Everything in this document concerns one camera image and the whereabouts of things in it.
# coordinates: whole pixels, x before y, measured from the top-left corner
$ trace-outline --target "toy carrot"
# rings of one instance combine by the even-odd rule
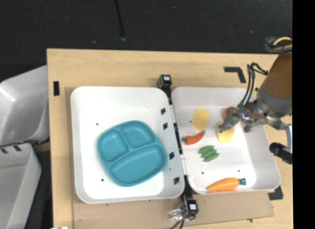
[[[182,141],[186,145],[191,145],[191,144],[194,144],[194,143],[197,143],[198,141],[200,141],[202,139],[202,137],[204,136],[204,134],[205,134],[205,131],[203,130],[194,136],[187,135],[182,139]]]
[[[246,179],[237,179],[235,177],[225,178],[207,187],[207,190],[212,191],[232,191],[239,185],[246,185]]]

